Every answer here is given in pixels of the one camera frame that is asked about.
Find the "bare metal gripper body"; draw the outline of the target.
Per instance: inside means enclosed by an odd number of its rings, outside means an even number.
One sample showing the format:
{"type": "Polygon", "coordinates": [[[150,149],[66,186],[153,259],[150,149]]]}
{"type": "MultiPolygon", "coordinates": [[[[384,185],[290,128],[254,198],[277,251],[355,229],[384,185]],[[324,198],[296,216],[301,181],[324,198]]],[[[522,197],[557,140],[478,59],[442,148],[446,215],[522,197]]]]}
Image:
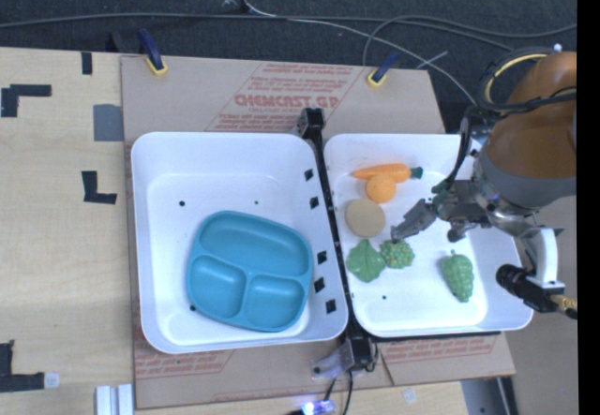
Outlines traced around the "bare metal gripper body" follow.
{"type": "Polygon", "coordinates": [[[488,182],[446,180],[433,187],[433,203],[439,219],[470,222],[471,228],[496,228],[517,237],[526,230],[538,210],[524,208],[504,198],[488,182]]]}

